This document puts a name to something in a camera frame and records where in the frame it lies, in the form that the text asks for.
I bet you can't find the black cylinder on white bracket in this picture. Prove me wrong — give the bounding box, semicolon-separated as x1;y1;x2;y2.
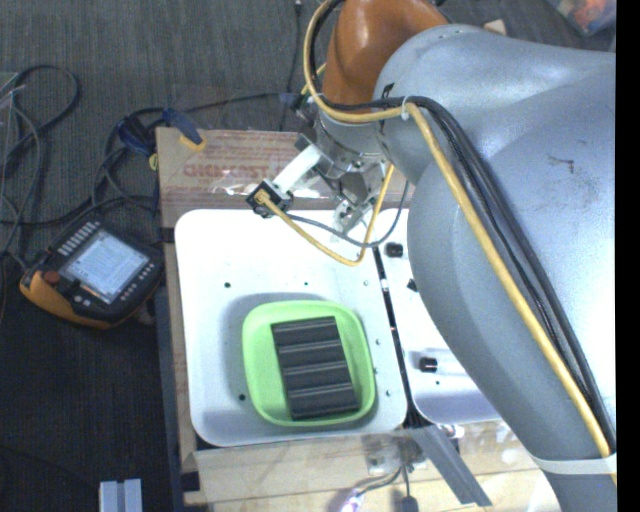
245;146;322;219

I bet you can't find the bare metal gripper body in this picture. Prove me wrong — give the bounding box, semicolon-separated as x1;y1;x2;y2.
311;145;394;206

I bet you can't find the black ribbed rectangular block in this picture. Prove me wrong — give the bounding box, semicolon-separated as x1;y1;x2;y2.
269;315;362;422

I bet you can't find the green plate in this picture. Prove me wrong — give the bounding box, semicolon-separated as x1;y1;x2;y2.
241;299;377;428

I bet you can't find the white plastic tray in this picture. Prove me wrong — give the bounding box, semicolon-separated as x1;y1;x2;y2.
373;207;502;427
173;208;409;448

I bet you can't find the brown cardboard board red print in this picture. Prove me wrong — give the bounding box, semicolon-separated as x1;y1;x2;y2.
154;127;561;508

